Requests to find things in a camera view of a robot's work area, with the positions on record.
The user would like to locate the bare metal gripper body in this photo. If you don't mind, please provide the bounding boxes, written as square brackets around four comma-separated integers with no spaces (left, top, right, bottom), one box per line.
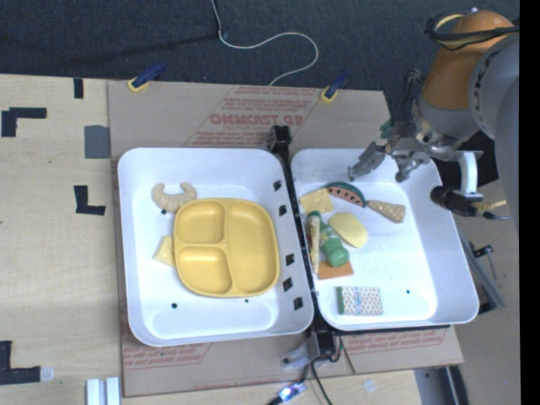
[387,119,463,163]

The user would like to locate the red watermelon slice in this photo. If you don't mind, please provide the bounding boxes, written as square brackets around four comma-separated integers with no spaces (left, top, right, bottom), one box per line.
[323,181,367,209]

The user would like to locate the tan waffle cone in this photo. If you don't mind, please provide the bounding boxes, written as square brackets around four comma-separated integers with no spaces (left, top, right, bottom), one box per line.
[366,199,407,224]

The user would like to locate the yellow cheese slice with holes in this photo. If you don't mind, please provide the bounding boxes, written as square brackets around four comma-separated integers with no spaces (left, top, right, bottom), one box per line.
[299,186,334,215]

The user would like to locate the yellow lemon half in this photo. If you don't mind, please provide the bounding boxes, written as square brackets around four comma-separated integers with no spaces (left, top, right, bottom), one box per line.
[327,211,369,250]

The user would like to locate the thin black rod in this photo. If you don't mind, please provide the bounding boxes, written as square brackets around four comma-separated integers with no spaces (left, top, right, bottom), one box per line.
[279,149,322,332]

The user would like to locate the green bottle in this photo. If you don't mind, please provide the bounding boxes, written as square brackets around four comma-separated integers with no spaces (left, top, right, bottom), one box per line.
[306,210,351,268]

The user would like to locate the pizza slice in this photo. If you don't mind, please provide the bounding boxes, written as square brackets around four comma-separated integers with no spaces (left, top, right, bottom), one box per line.
[306,216,321,274]

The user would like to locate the white plastic tray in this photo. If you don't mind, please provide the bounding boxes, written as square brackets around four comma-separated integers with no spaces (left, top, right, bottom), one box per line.
[290,148,480,332]
[116,147,316,348]

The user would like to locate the orange flat square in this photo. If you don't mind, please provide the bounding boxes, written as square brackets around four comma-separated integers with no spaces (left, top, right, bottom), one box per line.
[316,259,354,281]

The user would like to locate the patterned carton with green edge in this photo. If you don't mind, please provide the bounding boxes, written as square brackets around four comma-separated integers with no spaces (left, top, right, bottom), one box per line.
[336,285,385,316]

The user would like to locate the yellow divided plate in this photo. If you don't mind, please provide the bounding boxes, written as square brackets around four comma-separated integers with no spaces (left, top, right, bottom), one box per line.
[172,197,281,299]

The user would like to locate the beige croissant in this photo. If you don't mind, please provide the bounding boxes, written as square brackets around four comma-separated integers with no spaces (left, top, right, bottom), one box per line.
[151,181,198,215]

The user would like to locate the brown cardboard board red print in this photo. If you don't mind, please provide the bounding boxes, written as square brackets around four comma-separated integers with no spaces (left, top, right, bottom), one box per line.
[106,80,465,397]

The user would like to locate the pale yellow cheese wedge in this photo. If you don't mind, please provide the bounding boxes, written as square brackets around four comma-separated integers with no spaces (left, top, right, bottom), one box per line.
[152,235,177,268]

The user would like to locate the black cylinder on white bracket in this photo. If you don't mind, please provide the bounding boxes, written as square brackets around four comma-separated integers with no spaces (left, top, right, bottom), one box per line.
[429,150,484,218]

